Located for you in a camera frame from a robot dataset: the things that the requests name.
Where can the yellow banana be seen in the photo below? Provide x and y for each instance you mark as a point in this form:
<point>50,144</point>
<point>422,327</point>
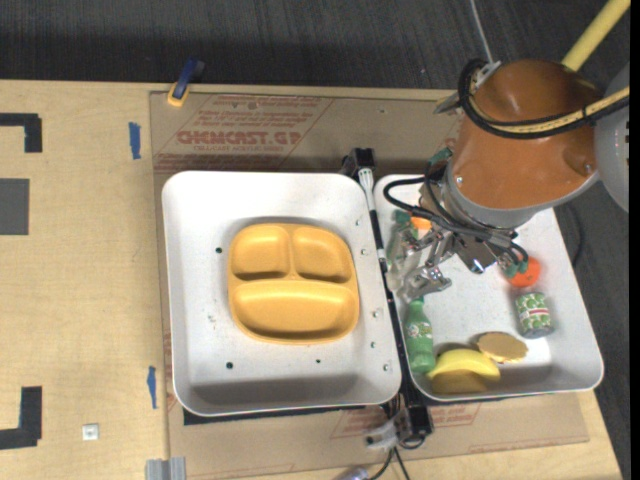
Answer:
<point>462,370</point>

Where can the green and white can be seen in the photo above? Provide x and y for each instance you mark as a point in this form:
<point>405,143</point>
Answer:
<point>535,314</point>

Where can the white plastic tray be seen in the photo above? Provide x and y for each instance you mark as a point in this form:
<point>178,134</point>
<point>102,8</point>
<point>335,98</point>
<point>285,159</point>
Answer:
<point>480,308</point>
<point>200,268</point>

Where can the green plastic bottle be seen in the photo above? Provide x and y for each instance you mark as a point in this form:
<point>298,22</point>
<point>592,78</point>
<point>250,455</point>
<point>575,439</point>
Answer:
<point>419,338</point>

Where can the thin black and white rod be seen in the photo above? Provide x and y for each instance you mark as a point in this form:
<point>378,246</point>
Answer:
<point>376,228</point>

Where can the brown cardboard board red print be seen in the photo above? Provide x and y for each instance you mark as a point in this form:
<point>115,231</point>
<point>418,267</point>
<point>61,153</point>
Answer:
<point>250,138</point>

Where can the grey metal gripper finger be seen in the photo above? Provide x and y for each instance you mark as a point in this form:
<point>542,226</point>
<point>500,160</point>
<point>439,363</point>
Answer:
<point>403,248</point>
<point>425,280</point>

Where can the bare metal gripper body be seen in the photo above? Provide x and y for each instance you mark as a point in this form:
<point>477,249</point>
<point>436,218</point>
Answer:
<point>475,250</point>

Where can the small orange toy piece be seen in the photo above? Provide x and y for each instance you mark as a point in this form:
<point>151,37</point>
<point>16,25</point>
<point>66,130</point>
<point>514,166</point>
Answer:
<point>421,222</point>

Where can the orange toy fruit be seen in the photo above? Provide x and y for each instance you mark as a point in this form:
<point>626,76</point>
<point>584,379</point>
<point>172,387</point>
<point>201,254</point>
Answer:
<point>529,274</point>

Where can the yellow divided plate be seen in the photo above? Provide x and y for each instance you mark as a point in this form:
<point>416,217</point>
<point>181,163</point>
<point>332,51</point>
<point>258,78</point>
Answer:
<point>292,283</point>

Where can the small white square block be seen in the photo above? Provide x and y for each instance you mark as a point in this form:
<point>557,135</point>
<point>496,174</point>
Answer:
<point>90,431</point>

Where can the tan round biscuit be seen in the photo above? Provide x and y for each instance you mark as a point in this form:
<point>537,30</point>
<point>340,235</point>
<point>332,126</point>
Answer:
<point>501,346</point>

